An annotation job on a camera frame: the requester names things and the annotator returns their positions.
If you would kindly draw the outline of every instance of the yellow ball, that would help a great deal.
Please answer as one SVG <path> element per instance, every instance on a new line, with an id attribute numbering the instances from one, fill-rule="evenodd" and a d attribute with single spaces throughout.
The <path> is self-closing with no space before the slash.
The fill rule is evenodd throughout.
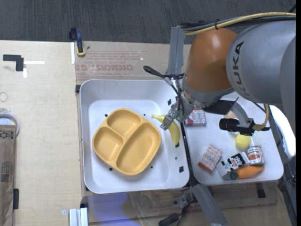
<path id="1" fill-rule="evenodd" d="M 236 145 L 241 149 L 246 149 L 251 143 L 251 137 L 238 134 L 235 138 Z"/>

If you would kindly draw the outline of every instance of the yellow clip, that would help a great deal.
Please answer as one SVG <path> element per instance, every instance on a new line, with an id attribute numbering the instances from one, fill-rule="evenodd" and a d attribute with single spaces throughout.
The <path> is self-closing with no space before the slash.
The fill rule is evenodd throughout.
<path id="1" fill-rule="evenodd" d="M 84 46 L 83 46 L 83 51 L 81 53 L 79 53 L 79 48 L 77 47 L 77 45 L 75 46 L 75 50 L 76 50 L 77 56 L 79 56 L 79 57 L 83 57 L 86 54 Z"/>

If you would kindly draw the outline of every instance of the yellow plate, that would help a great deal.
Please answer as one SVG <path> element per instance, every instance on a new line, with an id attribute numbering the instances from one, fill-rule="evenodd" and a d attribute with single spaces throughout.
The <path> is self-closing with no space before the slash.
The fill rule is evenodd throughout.
<path id="1" fill-rule="evenodd" d="M 157 127 L 128 109 L 113 111 L 98 127 L 92 139 L 95 153 L 126 175 L 142 172 L 160 144 L 161 134 Z"/>

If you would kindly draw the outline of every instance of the small box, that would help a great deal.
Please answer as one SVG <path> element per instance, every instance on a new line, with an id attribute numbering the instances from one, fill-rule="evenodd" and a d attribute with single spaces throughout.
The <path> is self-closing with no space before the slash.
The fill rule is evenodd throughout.
<path id="1" fill-rule="evenodd" d="M 201 126 L 206 125 L 206 117 L 205 112 L 202 109 L 195 108 L 189 117 L 184 120 L 184 125 L 186 126 Z"/>
<path id="2" fill-rule="evenodd" d="M 236 155 L 227 158 L 219 162 L 216 165 L 218 172 L 220 173 L 221 177 L 228 175 L 231 172 L 234 172 L 237 168 L 242 166 L 247 166 L 250 164 L 250 160 L 248 159 L 245 152 L 238 153 Z"/>
<path id="3" fill-rule="evenodd" d="M 209 145 L 201 160 L 198 162 L 198 165 L 211 173 L 215 169 L 221 156 L 222 152 L 220 150 L 216 149 L 213 145 Z"/>

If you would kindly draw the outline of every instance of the banana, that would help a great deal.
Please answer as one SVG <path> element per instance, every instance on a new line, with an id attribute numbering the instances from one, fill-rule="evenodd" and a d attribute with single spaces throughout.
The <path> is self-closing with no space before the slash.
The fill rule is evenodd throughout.
<path id="1" fill-rule="evenodd" d="M 159 122 L 163 122 L 165 115 L 151 115 L 152 118 L 157 119 Z M 173 141 L 173 144 L 177 145 L 180 141 L 180 130 L 178 125 L 173 121 L 170 126 L 168 127 L 171 140 Z"/>

